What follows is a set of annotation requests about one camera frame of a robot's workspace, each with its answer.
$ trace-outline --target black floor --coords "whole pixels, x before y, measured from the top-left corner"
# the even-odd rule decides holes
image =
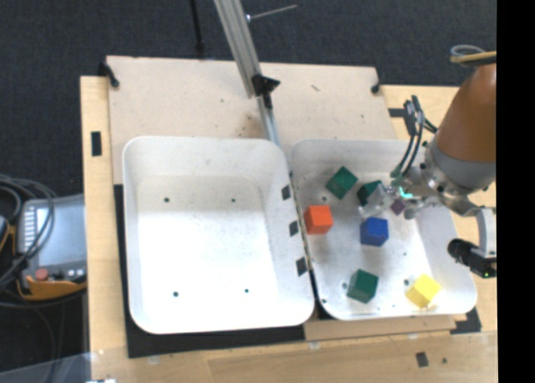
[[[450,47],[497,46],[497,0],[242,0],[261,61],[374,66],[385,84],[459,85]],[[206,56],[231,54],[197,0]],[[0,0],[0,173],[83,191],[79,77],[106,55],[195,58],[188,0]],[[62,356],[82,351],[81,303],[43,310]],[[0,371],[47,360],[40,315],[0,307]]]

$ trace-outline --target blue cube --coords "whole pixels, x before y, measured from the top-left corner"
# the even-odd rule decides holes
[[[388,221],[370,217],[360,224],[360,243],[363,245],[383,246],[388,239]]]

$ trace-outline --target purple block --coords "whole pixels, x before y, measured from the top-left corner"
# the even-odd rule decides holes
[[[392,209],[396,215],[400,215],[405,210],[405,204],[400,199],[395,199],[394,203],[390,206],[390,209]]]
[[[388,239],[388,221],[370,217],[360,224],[360,243],[363,245],[383,246]]]

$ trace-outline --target orange block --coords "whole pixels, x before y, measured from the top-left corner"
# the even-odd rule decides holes
[[[329,205],[309,206],[304,213],[307,234],[325,234],[333,226],[333,216]]]

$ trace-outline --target yellow cube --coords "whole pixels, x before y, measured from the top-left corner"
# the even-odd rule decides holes
[[[405,296],[420,308],[431,302],[441,286],[430,276],[422,274],[405,293]]]

